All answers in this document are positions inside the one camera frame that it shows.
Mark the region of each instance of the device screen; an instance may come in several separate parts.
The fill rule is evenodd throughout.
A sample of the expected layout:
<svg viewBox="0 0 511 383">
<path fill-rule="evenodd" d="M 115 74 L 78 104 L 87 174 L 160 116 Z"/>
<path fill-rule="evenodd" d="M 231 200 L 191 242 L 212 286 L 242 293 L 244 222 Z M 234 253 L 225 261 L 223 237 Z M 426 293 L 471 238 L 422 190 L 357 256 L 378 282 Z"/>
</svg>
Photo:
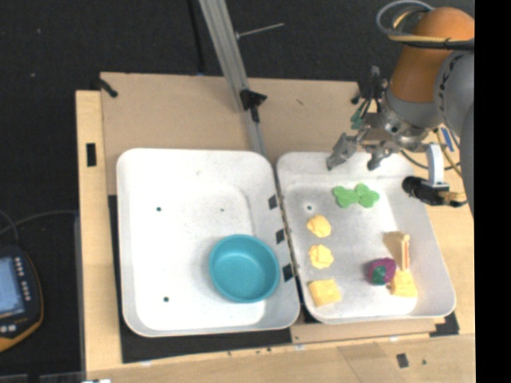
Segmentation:
<svg viewBox="0 0 511 383">
<path fill-rule="evenodd" d="M 14 262 L 11 257 L 0 258 L 0 319 L 25 311 L 19 290 Z"/>
</svg>

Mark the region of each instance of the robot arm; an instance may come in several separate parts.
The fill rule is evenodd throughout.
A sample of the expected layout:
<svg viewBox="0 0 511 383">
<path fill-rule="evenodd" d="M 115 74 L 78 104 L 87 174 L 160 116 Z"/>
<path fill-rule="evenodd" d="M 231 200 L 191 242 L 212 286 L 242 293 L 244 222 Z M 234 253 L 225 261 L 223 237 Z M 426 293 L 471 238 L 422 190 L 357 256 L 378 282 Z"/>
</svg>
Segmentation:
<svg viewBox="0 0 511 383">
<path fill-rule="evenodd" d="M 392 26 L 383 27 L 383 17 L 400 6 L 404 8 L 392 18 Z M 413 30 L 406 32 L 410 20 L 417 16 L 420 19 Z M 370 91 L 374 96 L 369 102 L 375 99 L 378 111 L 368 113 L 367 104 L 355 113 L 352 128 L 358 133 L 341 135 L 327 167 L 344 163 L 359 145 L 371 154 L 370 170 L 396 152 L 427 152 L 430 179 L 420 183 L 408 180 L 403 188 L 430 204 L 444 200 L 443 204 L 458 205 L 445 196 L 448 185 L 442 183 L 440 188 L 434 179 L 438 176 L 434 170 L 443 171 L 443 163 L 434 163 L 437 159 L 431 155 L 436 150 L 424 142 L 431 131 L 444 124 L 460 138 L 462 177 L 473 212 L 474 19 L 451 7 L 434 9 L 416 0 L 401 0 L 383 7 L 376 20 L 389 39 L 404 47 L 388 84 L 375 67 L 372 69 Z"/>
</svg>

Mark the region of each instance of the wooden table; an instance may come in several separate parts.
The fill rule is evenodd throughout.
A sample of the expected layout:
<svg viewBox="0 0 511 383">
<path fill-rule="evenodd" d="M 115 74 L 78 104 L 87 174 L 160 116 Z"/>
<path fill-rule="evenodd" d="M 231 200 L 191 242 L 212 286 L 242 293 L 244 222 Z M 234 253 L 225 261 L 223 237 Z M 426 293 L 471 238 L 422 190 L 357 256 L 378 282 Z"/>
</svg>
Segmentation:
<svg viewBox="0 0 511 383">
<path fill-rule="evenodd" d="M 128 148 L 249 149 L 244 117 L 222 77 L 103 73 L 118 92 L 76 92 L 85 365 L 115 381 L 470 381 L 475 379 L 473 218 L 468 206 L 428 207 L 457 294 L 460 334 L 430 338 L 445 320 L 327 326 L 299 319 L 293 342 L 124 364 L 121 357 L 108 195 Z M 259 109 L 268 159 L 291 151 L 329 152 L 349 131 L 354 82 L 250 79 L 268 95 Z M 459 177 L 446 173 L 453 190 Z M 399 367 L 398 354 L 409 365 Z"/>
</svg>

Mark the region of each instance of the teal bowl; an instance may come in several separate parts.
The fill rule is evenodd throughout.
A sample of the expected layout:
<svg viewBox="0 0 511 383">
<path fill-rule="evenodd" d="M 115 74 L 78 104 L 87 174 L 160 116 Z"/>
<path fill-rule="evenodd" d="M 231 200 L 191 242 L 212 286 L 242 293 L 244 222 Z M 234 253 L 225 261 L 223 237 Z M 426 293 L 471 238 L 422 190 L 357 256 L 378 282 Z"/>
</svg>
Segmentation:
<svg viewBox="0 0 511 383">
<path fill-rule="evenodd" d="M 279 261 L 273 250 L 251 235 L 229 235 L 209 255 L 215 288 L 235 302 L 258 302 L 279 285 Z"/>
</svg>

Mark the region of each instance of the purple object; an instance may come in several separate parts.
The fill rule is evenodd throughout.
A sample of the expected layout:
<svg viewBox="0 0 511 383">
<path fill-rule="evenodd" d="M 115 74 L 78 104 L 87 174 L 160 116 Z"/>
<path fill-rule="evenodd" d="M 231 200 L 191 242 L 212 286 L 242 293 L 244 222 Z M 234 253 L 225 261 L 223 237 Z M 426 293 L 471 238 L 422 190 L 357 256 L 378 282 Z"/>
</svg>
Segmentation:
<svg viewBox="0 0 511 383">
<path fill-rule="evenodd" d="M 376 285 L 385 285 L 394 277 L 396 267 L 393 259 L 376 259 L 369 265 L 369 280 Z"/>
</svg>

